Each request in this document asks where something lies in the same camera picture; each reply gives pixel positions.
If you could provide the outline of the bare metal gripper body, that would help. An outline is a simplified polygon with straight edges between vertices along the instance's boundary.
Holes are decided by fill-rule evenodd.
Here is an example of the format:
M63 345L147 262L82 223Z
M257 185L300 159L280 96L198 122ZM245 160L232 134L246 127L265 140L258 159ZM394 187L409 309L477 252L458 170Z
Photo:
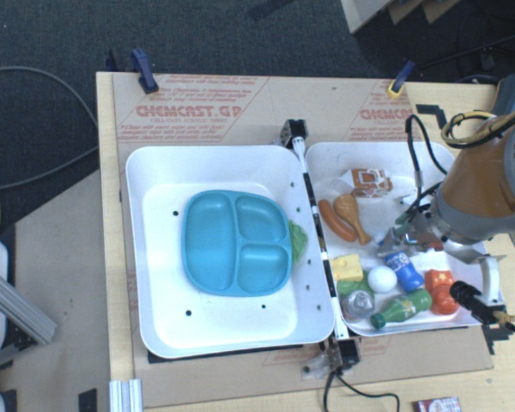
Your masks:
M477 263L488 254L480 241L465 237L442 220L415 219L411 223L411 242L421 251L444 251L465 264Z

